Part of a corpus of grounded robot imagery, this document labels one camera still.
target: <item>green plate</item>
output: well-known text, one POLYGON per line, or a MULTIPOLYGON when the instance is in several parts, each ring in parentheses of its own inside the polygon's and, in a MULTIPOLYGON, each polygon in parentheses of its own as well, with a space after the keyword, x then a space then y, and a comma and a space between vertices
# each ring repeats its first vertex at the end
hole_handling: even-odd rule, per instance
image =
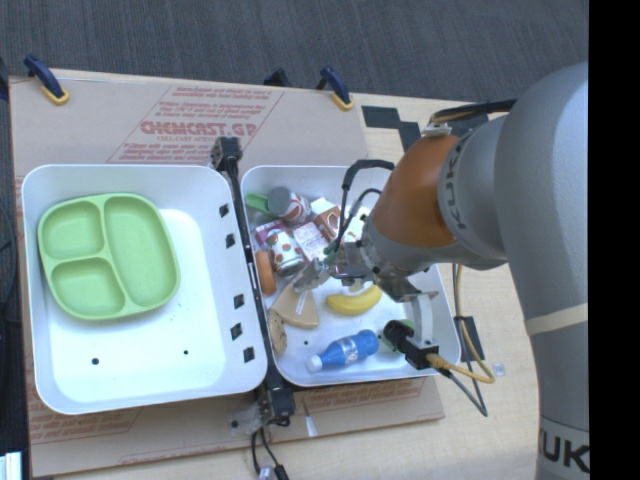
POLYGON ((137 194, 99 194, 49 208, 38 223, 38 248, 56 302, 85 320, 158 308, 180 286, 164 219, 137 194))

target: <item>cardboard sheet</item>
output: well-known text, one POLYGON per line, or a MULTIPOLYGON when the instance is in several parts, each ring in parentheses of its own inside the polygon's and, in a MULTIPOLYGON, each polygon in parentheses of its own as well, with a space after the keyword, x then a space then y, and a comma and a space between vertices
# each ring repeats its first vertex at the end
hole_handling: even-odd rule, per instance
MULTIPOLYGON (((53 70, 70 93, 55 106, 35 79, 11 81, 14 168, 20 186, 50 163, 207 165, 216 137, 237 136, 241 174, 255 165, 349 165, 366 158, 356 105, 324 91, 53 70)), ((38 397, 31 355, 24 244, 22 303, 31 458, 35 477, 245 447, 231 413, 252 394, 64 416, 38 397)), ((444 417, 433 378, 343 385, 296 393, 297 414, 273 439, 308 438, 302 399, 319 435, 444 417)))

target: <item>water bottle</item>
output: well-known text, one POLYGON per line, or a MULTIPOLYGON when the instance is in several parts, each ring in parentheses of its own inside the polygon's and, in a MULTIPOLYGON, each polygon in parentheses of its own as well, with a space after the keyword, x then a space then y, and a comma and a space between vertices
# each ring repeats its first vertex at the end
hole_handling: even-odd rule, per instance
POLYGON ((345 366, 378 351, 378 336, 368 329, 332 342, 322 354, 307 359, 307 368, 317 372, 327 366, 345 366))

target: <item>banana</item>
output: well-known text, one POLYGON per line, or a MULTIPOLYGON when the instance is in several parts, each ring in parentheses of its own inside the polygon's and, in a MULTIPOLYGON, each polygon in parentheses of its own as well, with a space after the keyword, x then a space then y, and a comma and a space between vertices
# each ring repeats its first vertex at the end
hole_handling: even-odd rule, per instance
POLYGON ((356 295, 334 293, 325 299, 331 309, 343 315, 360 315, 375 306, 382 297, 382 290, 372 284, 356 295))

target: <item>gray carpet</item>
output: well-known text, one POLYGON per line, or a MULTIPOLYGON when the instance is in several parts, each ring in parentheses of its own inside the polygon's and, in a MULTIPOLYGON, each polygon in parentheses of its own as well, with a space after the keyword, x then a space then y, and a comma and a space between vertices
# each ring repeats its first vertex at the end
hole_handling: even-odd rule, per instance
MULTIPOLYGON (((589 0, 0 0, 0 56, 12 75, 26 74, 33 53, 52 67, 248 84, 282 67, 292 85, 313 88, 330 65, 353 92, 487 101, 588 60, 588 40, 589 0)), ((13 217, 4 102, 0 182, 13 217)), ((0 251, 2 298, 9 250, 0 251)), ((8 296, 16 316, 19 294, 8 296)), ((0 455, 27 447, 18 325, 5 340, 0 455)))

